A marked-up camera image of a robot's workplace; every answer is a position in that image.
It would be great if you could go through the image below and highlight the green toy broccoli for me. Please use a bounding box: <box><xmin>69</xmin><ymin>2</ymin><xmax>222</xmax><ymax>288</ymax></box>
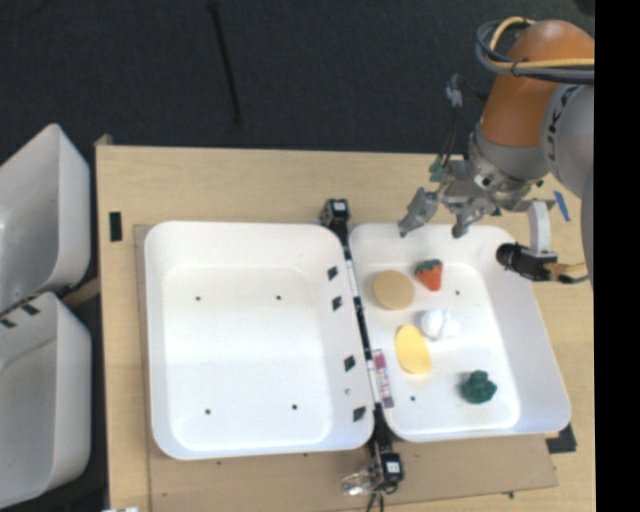
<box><xmin>458</xmin><ymin>369</ymin><xmax>499</xmax><ymax>404</ymax></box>

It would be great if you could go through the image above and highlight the thin black and white rod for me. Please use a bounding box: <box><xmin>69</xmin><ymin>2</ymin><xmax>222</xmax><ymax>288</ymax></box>
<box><xmin>333</xmin><ymin>219</ymin><xmax>396</xmax><ymax>454</ymax></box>

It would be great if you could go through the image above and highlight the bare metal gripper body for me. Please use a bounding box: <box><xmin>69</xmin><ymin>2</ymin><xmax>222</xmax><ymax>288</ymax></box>
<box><xmin>438</xmin><ymin>155</ymin><xmax>540</xmax><ymax>212</ymax></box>

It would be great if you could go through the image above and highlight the yellow oval slice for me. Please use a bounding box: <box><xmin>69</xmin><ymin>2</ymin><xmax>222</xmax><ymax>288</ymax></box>
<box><xmin>394</xmin><ymin>323</ymin><xmax>434</xmax><ymax>376</ymax></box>

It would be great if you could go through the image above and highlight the pink and white printed strip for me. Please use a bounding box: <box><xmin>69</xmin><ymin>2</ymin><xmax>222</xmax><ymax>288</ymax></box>
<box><xmin>371</xmin><ymin>348</ymin><xmax>396</xmax><ymax>409</ymax></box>

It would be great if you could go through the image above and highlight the white crumpled lump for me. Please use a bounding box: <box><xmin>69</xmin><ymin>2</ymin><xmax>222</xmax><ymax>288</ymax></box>
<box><xmin>418</xmin><ymin>308</ymin><xmax>463</xmax><ymax>342</ymax></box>

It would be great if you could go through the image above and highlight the black block with thin wires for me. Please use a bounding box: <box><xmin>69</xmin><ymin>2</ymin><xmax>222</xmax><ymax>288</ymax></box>
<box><xmin>318</xmin><ymin>198</ymin><xmax>352</xmax><ymax>227</ymax></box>
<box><xmin>378</xmin><ymin>452</ymin><xmax>406</xmax><ymax>484</ymax></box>

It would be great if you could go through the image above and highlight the red toy strawberry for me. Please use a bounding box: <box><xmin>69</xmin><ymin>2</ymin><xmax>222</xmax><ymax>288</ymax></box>
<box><xmin>413</xmin><ymin>258</ymin><xmax>445</xmax><ymax>292</ymax></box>

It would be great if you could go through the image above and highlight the black cylinder on white bracket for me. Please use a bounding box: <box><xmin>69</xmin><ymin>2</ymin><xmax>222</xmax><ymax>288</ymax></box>
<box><xmin>495</xmin><ymin>199</ymin><xmax>560</xmax><ymax>283</ymax></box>

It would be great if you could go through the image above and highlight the white plastic tray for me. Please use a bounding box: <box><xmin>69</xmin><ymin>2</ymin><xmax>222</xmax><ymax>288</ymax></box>
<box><xmin>143</xmin><ymin>219</ymin><xmax>377</xmax><ymax>461</ymax></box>
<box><xmin>347</xmin><ymin>221</ymin><xmax>573</xmax><ymax>445</ymax></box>

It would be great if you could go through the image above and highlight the tan round biscuit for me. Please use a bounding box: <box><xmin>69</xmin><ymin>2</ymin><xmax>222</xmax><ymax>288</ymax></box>
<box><xmin>371</xmin><ymin>269</ymin><xmax>416</xmax><ymax>311</ymax></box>

